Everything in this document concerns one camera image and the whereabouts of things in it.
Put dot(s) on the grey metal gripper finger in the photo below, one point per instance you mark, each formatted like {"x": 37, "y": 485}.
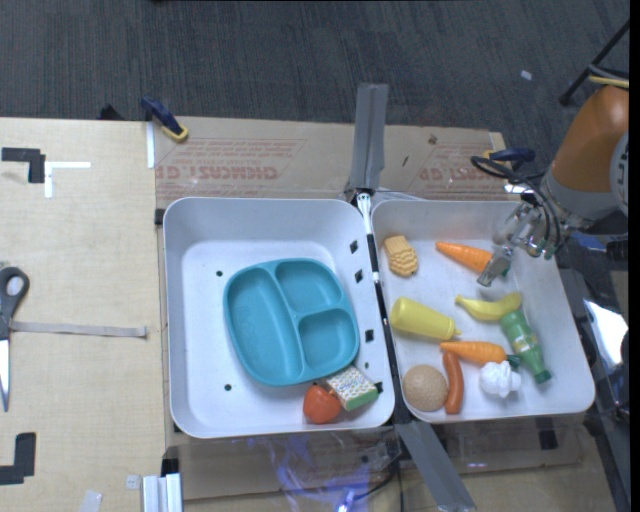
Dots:
{"x": 495, "y": 267}

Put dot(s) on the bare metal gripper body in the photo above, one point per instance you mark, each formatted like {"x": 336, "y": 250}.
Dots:
{"x": 525, "y": 231}

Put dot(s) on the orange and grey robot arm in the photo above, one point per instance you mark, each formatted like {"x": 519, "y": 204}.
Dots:
{"x": 587, "y": 145}

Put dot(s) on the orange toy carrot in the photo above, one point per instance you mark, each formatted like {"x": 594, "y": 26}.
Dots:
{"x": 475, "y": 351}
{"x": 465, "y": 255}

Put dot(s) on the yellow banana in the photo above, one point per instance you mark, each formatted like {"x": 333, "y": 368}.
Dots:
{"x": 487, "y": 309}

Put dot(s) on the white plastic tray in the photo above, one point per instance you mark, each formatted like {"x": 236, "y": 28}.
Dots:
{"x": 550, "y": 320}
{"x": 200, "y": 310}

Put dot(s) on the green bottle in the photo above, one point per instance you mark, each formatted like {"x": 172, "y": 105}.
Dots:
{"x": 522, "y": 342}

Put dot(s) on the yellow squeeze bottle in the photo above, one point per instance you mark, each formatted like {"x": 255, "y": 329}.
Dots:
{"x": 420, "y": 320}

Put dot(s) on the yellow toy corn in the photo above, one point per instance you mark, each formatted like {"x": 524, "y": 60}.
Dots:
{"x": 401, "y": 256}

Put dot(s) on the white toy garlic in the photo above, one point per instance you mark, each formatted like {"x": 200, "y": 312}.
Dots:
{"x": 499, "y": 379}

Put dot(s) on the orange toy sausage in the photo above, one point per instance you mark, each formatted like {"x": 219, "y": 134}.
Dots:
{"x": 454, "y": 385}

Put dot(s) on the tan round bread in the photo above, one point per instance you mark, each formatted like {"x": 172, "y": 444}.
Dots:
{"x": 425, "y": 388}

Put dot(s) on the brown cardboard board red print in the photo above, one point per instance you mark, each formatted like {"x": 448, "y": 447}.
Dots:
{"x": 300, "y": 160}

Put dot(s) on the orange toy tomato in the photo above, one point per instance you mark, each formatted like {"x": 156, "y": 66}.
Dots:
{"x": 320, "y": 406}

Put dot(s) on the blue divided plate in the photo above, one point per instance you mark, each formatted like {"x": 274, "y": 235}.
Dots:
{"x": 260, "y": 320}

